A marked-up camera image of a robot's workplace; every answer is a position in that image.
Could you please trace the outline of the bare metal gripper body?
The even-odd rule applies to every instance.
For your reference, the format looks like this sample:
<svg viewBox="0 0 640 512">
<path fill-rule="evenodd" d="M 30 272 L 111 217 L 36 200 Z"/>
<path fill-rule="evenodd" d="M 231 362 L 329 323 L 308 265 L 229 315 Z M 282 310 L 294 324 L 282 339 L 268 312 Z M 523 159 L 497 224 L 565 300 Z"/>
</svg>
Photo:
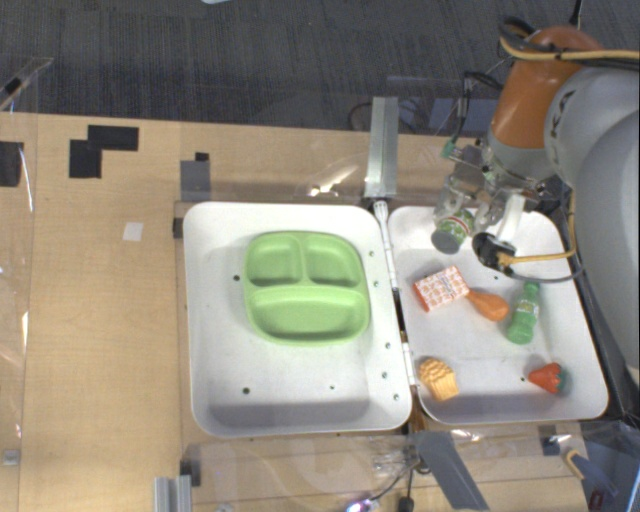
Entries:
<svg viewBox="0 0 640 512">
<path fill-rule="evenodd" d="M 540 203 L 535 181 L 505 168 L 488 146 L 455 146 L 449 159 L 455 163 L 449 186 L 469 200 L 494 210 L 504 209 L 515 196 L 524 199 L 526 210 L 533 210 Z"/>
</svg>

